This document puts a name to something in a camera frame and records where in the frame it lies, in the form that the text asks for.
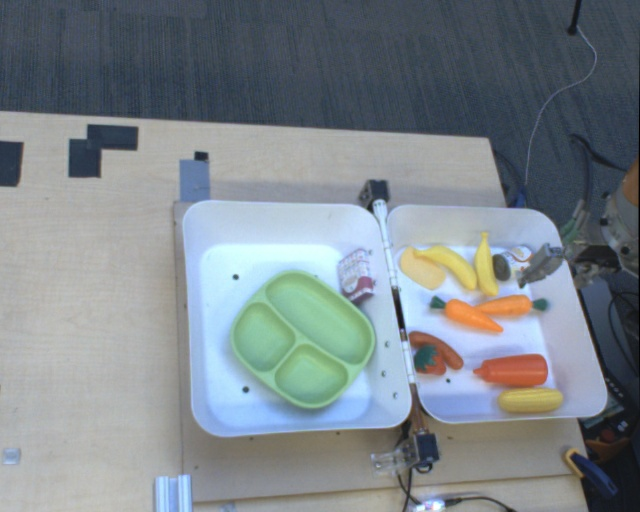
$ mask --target yellow banana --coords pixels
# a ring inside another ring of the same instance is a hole
[[[489,234],[486,231],[482,233],[482,240],[478,249],[476,250],[476,256],[474,263],[476,266],[476,273],[478,274],[478,286],[485,295],[489,297],[495,297],[498,295],[498,281],[496,275],[493,272],[493,259],[491,258],[491,249],[489,248]]]
[[[478,286],[478,277],[473,267],[457,252],[443,245],[434,245],[429,249],[414,249],[416,256],[427,258],[447,267],[467,290],[475,290]]]

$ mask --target orange object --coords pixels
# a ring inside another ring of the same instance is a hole
[[[464,361],[460,354],[458,354],[448,343],[445,343],[440,338],[436,338],[431,334],[420,331],[412,331],[409,333],[409,343],[414,348],[422,348],[424,346],[433,346],[438,353],[442,356],[442,359],[447,366],[454,370],[462,368]]]
[[[549,368],[546,359],[540,354],[523,354],[487,359],[473,373],[485,382],[530,387],[544,384]]]
[[[531,301],[526,295],[509,295],[483,302],[475,307],[487,315],[520,316],[526,315],[531,309],[545,311],[548,305],[546,299]]]
[[[444,302],[439,297],[431,299],[431,307],[434,309],[444,309],[445,315],[454,322],[475,327],[476,329],[484,329],[492,332],[502,332],[504,329],[501,325],[494,322],[485,313],[458,299],[451,299]]]

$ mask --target green plate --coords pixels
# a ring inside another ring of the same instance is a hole
[[[301,271],[270,279],[231,326],[236,357],[271,389],[305,408],[336,400],[367,364],[374,344],[367,317]]]

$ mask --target dark gray floor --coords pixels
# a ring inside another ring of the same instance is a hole
[[[572,9],[573,0],[1,0],[0,109],[486,136],[512,199],[540,107],[593,62],[566,33]],[[638,154],[640,2],[586,1],[580,26],[598,66],[547,108],[527,189],[528,205],[559,226],[583,188],[570,134],[623,168]],[[595,166],[594,212],[620,180]],[[627,275],[608,281],[638,291]]]

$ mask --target wooden table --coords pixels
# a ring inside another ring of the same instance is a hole
[[[100,179],[69,178],[69,139],[86,138],[89,123],[139,127],[138,149],[103,151]],[[224,465],[222,490],[196,510],[232,499],[241,512],[400,509],[392,479],[348,473],[367,436],[393,432],[344,433],[318,450],[328,455],[315,465],[332,478],[312,481],[310,463],[291,484],[278,479],[276,452],[250,481],[247,461],[225,452],[231,445],[189,437],[172,213],[179,160],[209,153],[214,198],[354,203],[375,178],[388,180],[391,206],[503,206],[486,139],[0,113],[0,141],[24,143],[19,185],[0,187],[0,449],[22,453],[0,466],[2,510],[152,510],[154,478],[193,473],[198,443]],[[587,510],[561,460],[569,446],[583,449],[575,420],[430,425],[442,460],[415,494]],[[319,467],[335,457],[344,463]],[[194,476],[196,498],[207,483]]]

